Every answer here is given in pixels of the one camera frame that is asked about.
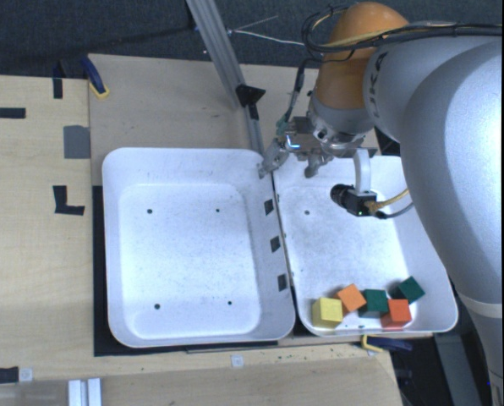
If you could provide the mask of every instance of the metal pole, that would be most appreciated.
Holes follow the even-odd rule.
[[[241,72],[215,1],[186,0],[186,3],[194,17],[203,42],[211,56],[212,62],[215,64],[216,71],[230,97],[232,105],[240,107],[235,90],[238,85],[246,85],[246,83],[244,82],[243,73]],[[254,151],[263,155],[260,124],[258,120],[250,117],[248,107],[244,107],[243,110],[249,132],[250,146]]]

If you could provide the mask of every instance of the yellow block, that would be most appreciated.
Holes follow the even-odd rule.
[[[318,298],[312,304],[312,324],[319,328],[334,328],[342,322],[340,299]]]

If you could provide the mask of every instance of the yellow clamp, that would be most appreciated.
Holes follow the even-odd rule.
[[[368,338],[369,338],[368,335],[363,335],[361,337],[361,347],[362,348],[364,348],[366,350],[372,350],[374,352],[382,352],[384,350],[383,348],[378,348],[376,346],[373,346],[372,344],[369,344],[368,341],[367,341]]]
[[[96,87],[90,81],[89,81],[89,87],[92,93],[94,93],[98,99],[106,99],[107,96],[109,95],[109,89],[107,88],[106,85],[103,85],[103,88],[106,90],[103,93],[97,91]]]

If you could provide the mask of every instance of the green block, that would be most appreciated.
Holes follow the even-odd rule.
[[[380,317],[387,311],[387,293],[385,290],[367,288],[363,291],[367,303],[358,309],[359,317]]]
[[[424,294],[425,291],[419,286],[418,282],[415,281],[414,277],[407,278],[390,292],[392,298],[407,299],[409,304],[412,304]]]

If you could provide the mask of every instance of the orange block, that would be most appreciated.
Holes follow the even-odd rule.
[[[335,298],[339,298],[342,301],[344,314],[356,311],[356,309],[361,308],[367,303],[363,294],[359,291],[355,284],[350,284],[349,286],[336,292]]]
[[[412,313],[407,299],[388,299],[387,307],[389,311],[380,318],[384,328],[402,328],[412,321]]]

